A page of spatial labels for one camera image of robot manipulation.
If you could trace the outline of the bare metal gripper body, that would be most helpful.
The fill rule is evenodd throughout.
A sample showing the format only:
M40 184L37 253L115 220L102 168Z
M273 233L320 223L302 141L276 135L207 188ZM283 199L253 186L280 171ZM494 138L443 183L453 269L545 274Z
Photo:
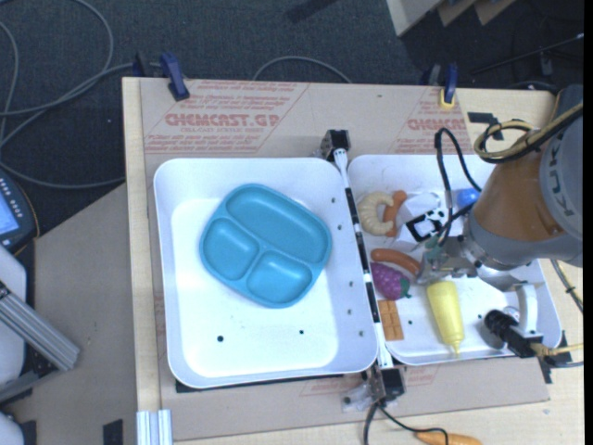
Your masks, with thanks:
M462 253L461 243L456 237L448 237L443 245L439 244L436 236L423 242L417 284L476 276L476 267Z

